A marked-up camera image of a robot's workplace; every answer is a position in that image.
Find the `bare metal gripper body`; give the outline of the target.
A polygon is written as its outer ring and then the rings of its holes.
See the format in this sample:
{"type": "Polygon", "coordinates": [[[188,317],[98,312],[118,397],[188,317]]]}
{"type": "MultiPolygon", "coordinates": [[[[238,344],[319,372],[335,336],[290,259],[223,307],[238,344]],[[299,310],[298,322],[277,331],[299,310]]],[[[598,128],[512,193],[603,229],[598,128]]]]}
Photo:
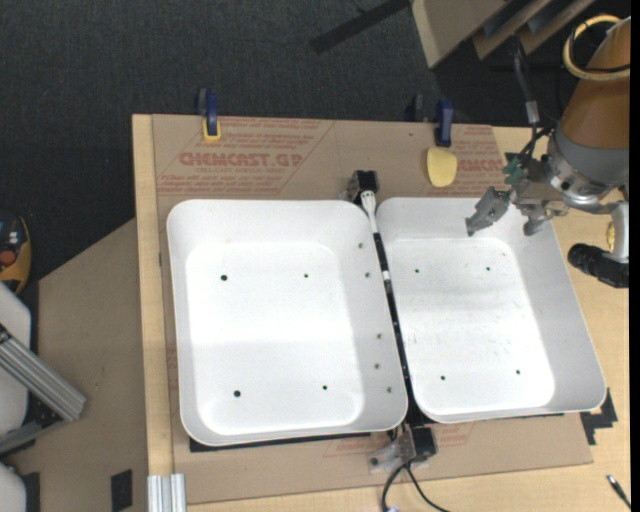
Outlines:
{"type": "Polygon", "coordinates": [[[509,199],[527,214],[563,214],[568,209],[609,214],[603,198],[611,191],[572,167],[564,157],[545,154],[541,159],[516,154],[506,165],[509,199]]]}

